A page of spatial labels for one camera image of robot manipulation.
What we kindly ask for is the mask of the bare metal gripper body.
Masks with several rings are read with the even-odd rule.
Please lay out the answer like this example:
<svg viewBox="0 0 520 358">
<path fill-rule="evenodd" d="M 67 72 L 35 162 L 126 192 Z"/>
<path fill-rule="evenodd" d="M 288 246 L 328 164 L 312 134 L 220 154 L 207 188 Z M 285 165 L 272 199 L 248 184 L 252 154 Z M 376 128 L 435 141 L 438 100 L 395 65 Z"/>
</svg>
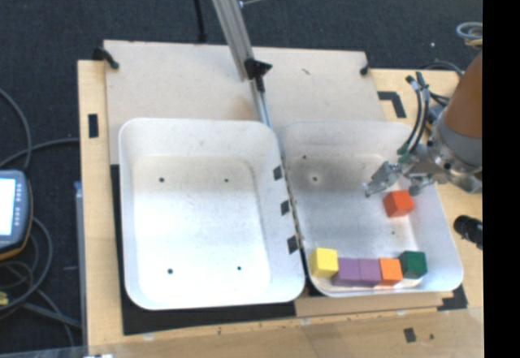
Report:
<svg viewBox="0 0 520 358">
<path fill-rule="evenodd" d="M 411 176 L 429 176 L 435 183 L 451 183 L 467 193 L 481 193 L 481 167 L 462 161 L 442 141 L 429 140 L 418 144 L 400 156 L 401 173 Z"/>
</svg>

